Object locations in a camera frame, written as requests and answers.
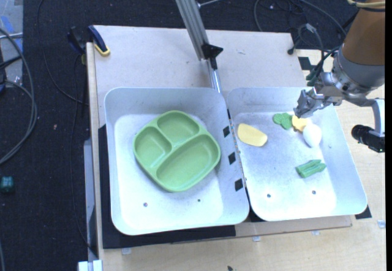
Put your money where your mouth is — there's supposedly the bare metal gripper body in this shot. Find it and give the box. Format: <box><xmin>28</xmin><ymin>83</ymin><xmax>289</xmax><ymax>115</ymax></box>
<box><xmin>311</xmin><ymin>72</ymin><xmax>373</xmax><ymax>108</ymax></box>

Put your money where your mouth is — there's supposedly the yellow lumpy toy food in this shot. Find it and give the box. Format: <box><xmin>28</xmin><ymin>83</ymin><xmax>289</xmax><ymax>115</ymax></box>
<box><xmin>291</xmin><ymin>114</ymin><xmax>311</xmax><ymax>133</ymax></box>

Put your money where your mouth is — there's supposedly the white egg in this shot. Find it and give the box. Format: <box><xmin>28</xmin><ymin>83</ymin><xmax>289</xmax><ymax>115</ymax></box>
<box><xmin>302</xmin><ymin>123</ymin><xmax>323</xmax><ymax>149</ymax></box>

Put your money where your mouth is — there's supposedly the yellow flat oval toy food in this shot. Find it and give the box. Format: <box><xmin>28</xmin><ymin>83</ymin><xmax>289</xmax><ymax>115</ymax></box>
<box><xmin>237</xmin><ymin>123</ymin><xmax>269</xmax><ymax>148</ymax></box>

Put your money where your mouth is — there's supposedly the green bean bundle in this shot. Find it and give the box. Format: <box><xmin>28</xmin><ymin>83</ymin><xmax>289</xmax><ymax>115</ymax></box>
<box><xmin>295</xmin><ymin>159</ymin><xmax>328</xmax><ymax>179</ymax></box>

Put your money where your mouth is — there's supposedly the white plastic tray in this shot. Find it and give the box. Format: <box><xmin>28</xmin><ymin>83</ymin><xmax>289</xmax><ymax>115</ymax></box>
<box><xmin>103</xmin><ymin>86</ymin><xmax>251</xmax><ymax>237</ymax></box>
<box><xmin>226</xmin><ymin>86</ymin><xmax>369</xmax><ymax>223</ymax></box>

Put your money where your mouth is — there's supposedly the thin black and white rod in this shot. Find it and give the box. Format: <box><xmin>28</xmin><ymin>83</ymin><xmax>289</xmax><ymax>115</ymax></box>
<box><xmin>210</xmin><ymin>68</ymin><xmax>248</xmax><ymax>191</ymax></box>

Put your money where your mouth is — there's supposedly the green divided plate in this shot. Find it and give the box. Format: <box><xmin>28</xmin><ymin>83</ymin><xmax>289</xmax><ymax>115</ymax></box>
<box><xmin>132</xmin><ymin>109</ymin><xmax>222</xmax><ymax>194</ymax></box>

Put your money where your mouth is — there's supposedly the pale flat board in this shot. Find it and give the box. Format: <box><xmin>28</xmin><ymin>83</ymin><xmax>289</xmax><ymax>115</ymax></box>
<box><xmin>91</xmin><ymin>25</ymin><xmax>353</xmax><ymax>237</ymax></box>

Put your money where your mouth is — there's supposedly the black cylinder on white bracket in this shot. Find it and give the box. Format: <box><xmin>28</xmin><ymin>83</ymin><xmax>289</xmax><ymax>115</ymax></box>
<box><xmin>350</xmin><ymin>98</ymin><xmax>386</xmax><ymax>153</ymax></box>

